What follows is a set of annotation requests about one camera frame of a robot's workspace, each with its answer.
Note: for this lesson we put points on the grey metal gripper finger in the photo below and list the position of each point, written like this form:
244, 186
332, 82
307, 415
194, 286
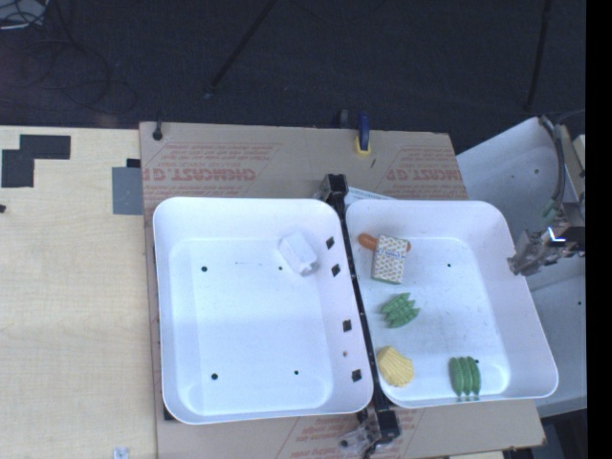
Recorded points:
523, 262
533, 239

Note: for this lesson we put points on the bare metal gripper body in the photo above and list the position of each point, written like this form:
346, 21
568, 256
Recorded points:
571, 237

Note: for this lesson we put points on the white plastic tray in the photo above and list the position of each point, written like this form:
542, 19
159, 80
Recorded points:
459, 313
248, 333

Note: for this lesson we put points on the green pea pods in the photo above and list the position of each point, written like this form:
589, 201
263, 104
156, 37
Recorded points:
399, 310
465, 377

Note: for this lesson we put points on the white patterned carton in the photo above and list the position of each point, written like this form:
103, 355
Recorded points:
390, 260

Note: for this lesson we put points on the orange sausage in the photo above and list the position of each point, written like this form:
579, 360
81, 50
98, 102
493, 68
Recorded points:
367, 241

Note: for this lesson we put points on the yellow ridged crisp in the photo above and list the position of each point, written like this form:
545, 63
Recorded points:
395, 367

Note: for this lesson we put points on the thin black rod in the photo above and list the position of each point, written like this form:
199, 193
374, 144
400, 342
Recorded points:
359, 299

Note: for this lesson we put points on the white printed paper card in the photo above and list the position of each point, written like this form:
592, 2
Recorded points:
368, 194

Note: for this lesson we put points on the brown cardboard board red print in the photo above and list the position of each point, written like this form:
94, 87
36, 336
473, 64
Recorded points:
296, 160

